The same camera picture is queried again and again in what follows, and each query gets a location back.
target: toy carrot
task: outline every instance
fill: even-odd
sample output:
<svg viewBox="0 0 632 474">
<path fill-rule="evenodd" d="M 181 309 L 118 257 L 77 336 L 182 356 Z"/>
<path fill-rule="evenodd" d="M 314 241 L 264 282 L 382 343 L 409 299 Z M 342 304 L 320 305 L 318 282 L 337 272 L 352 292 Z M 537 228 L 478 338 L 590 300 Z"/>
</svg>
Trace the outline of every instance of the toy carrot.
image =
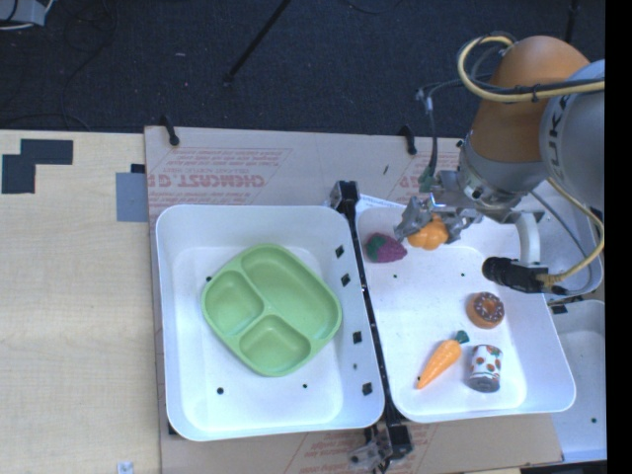
<svg viewBox="0 0 632 474">
<path fill-rule="evenodd" d="M 459 330 L 454 339 L 443 341 L 434 351 L 426 363 L 422 375 L 417 381 L 417 389 L 421 390 L 428 383 L 442 374 L 448 367 L 455 363 L 461 356 L 461 345 L 469 342 L 470 338 L 463 330 Z"/>
</svg>

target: cardboard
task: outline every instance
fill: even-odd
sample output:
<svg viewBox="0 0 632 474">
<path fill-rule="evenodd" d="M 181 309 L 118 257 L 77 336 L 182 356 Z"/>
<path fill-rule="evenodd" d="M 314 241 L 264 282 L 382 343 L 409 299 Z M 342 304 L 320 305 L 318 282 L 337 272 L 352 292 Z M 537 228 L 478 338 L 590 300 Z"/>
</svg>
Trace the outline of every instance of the cardboard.
<svg viewBox="0 0 632 474">
<path fill-rule="evenodd" d="M 164 127 L 145 128 L 163 472 L 354 472 L 348 455 L 364 443 L 360 430 L 210 442 L 169 434 L 155 221 L 177 203 L 323 204 L 338 181 L 357 181 L 361 194 L 405 204 L 418 194 L 417 178 L 430 159 L 431 140 L 418 137 L 418 153 L 411 156 L 405 139 L 398 136 L 186 127 L 177 127 L 176 133 L 180 144 L 174 147 Z M 438 140 L 439 169 L 456 166 L 455 144 L 453 139 Z M 562 459 L 546 414 L 407 425 L 414 449 L 393 462 L 389 472 L 438 474 Z"/>
</svg>

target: orange object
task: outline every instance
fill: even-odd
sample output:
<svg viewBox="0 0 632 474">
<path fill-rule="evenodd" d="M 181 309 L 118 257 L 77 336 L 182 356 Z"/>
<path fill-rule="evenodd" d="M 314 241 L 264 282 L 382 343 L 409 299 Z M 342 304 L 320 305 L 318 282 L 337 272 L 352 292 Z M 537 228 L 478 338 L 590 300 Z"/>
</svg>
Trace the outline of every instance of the orange object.
<svg viewBox="0 0 632 474">
<path fill-rule="evenodd" d="M 448 238 L 447 228 L 438 214 L 433 212 L 433 219 L 420 231 L 407 237 L 411 246 L 433 250 Z"/>
<path fill-rule="evenodd" d="M 469 340 L 470 338 L 467 334 L 463 330 L 459 330 L 454 339 L 448 339 L 439 344 L 428 363 L 426 363 L 422 375 L 418 378 L 417 389 L 421 390 L 453 365 L 461 356 L 461 345 L 469 342 Z"/>
</svg>

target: green divided plate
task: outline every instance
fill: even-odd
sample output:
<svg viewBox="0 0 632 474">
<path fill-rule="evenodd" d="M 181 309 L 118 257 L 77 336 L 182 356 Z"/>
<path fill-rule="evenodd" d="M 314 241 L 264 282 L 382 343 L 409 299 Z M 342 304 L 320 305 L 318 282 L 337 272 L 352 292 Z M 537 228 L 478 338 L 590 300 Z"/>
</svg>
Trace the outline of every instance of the green divided plate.
<svg viewBox="0 0 632 474">
<path fill-rule="evenodd" d="M 277 244 L 253 246 L 222 267 L 204 287 L 201 310 L 226 346 L 267 376 L 304 365 L 343 318 L 329 286 Z"/>
</svg>

